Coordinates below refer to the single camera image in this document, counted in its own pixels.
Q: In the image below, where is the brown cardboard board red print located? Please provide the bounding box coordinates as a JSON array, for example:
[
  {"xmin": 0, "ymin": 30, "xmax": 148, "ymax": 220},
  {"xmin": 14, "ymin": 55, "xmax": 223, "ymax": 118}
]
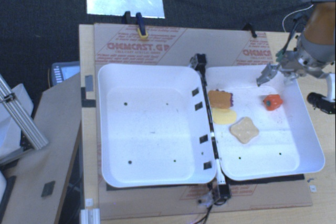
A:
[{"xmin": 93, "ymin": 23, "xmax": 313, "ymax": 221}]

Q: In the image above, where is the thin black and white rod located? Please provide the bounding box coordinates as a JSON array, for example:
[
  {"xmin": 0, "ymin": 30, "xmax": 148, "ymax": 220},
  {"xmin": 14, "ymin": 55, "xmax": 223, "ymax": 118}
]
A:
[{"xmin": 199, "ymin": 67, "xmax": 225, "ymax": 185}]

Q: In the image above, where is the white plastic tray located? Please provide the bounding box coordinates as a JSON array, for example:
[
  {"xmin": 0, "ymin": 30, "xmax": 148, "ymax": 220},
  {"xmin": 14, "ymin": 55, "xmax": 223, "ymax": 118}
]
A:
[
  {"xmin": 204, "ymin": 65, "xmax": 326, "ymax": 182},
  {"xmin": 97, "ymin": 63, "xmax": 218, "ymax": 189}
]

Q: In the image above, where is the orange toy bread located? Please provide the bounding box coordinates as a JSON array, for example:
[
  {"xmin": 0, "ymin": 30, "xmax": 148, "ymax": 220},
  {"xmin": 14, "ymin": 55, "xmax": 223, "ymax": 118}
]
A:
[{"xmin": 207, "ymin": 89, "xmax": 232, "ymax": 110}]

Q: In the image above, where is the orange toy bell pepper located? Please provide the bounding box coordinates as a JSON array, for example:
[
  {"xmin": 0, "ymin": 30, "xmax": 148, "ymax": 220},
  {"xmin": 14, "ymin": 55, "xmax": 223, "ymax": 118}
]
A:
[{"xmin": 262, "ymin": 93, "xmax": 284, "ymax": 112}]

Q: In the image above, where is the beige toy biscuit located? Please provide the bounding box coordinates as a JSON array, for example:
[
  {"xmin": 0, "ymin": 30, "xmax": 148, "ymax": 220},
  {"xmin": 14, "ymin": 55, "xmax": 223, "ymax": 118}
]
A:
[{"xmin": 229, "ymin": 116, "xmax": 260, "ymax": 145}]

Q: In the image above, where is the yellow toy slice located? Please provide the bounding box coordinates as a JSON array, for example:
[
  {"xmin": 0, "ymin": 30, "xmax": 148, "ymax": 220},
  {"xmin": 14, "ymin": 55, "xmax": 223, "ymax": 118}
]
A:
[{"xmin": 212, "ymin": 108, "xmax": 238, "ymax": 125}]

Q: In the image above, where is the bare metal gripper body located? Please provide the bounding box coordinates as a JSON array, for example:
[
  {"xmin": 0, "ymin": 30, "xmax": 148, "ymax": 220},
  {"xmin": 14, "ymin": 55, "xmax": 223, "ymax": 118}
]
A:
[{"xmin": 277, "ymin": 50, "xmax": 335, "ymax": 78}]

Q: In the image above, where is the black cylinder on white bracket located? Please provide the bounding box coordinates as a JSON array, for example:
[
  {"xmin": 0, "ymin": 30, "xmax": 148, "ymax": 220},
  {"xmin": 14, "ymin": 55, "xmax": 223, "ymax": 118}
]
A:
[{"xmin": 307, "ymin": 72, "xmax": 336, "ymax": 115}]

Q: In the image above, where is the black block with thin wires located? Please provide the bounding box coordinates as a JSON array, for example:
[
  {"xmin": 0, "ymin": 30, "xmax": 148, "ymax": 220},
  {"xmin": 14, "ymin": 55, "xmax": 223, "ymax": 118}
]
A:
[
  {"xmin": 189, "ymin": 53, "xmax": 208, "ymax": 72},
  {"xmin": 211, "ymin": 183, "xmax": 232, "ymax": 206}
]

